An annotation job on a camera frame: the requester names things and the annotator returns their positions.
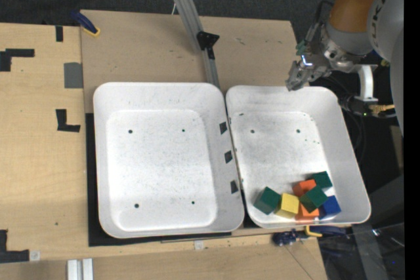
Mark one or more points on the black cylinder on white bracket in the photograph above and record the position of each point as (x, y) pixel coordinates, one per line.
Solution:
(365, 82)

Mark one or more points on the green cube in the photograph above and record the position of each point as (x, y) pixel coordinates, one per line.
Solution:
(267, 201)
(322, 179)
(314, 198)

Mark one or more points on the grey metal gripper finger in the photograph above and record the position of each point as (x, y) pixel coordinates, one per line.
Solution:
(302, 81)
(291, 84)

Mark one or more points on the white plastic tray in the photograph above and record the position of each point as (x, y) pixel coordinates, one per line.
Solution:
(160, 167)
(279, 154)

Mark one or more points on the orange cube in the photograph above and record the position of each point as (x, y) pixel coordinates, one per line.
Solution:
(306, 214)
(303, 187)

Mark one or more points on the yellow cube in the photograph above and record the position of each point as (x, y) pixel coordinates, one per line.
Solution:
(288, 205)

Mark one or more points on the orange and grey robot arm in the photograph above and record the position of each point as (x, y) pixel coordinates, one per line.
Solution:
(361, 6)

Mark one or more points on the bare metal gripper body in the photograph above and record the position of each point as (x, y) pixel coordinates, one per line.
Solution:
(315, 67)

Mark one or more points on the blue cube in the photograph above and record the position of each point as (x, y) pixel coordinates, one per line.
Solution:
(330, 207)

